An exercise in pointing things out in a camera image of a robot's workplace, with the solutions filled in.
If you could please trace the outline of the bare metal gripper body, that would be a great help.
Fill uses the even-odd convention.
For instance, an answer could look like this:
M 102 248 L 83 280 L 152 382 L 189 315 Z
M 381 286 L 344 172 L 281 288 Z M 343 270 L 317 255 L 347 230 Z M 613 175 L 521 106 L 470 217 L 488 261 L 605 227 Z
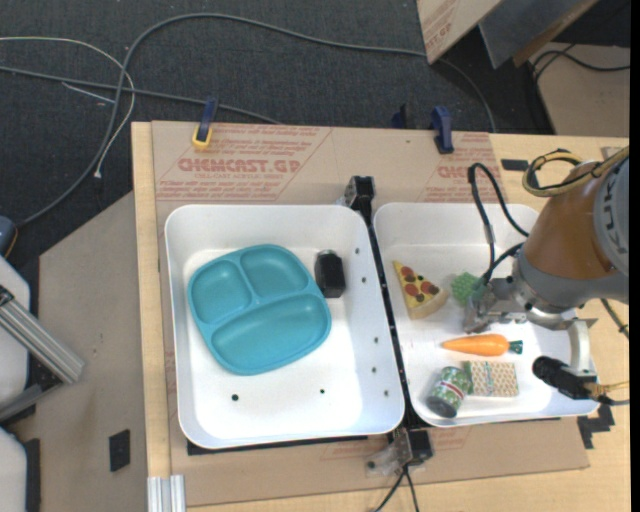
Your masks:
M 495 278 L 490 281 L 481 279 L 475 285 L 470 298 L 488 300 L 492 303 L 492 324 L 523 324 L 526 322 L 544 327 L 552 331 L 568 330 L 583 322 L 587 328 L 592 327 L 595 318 L 578 318 L 571 310 L 560 311 L 544 309 L 546 303 L 535 302 L 536 296 L 529 294 L 526 283 L 516 281 L 512 277 Z

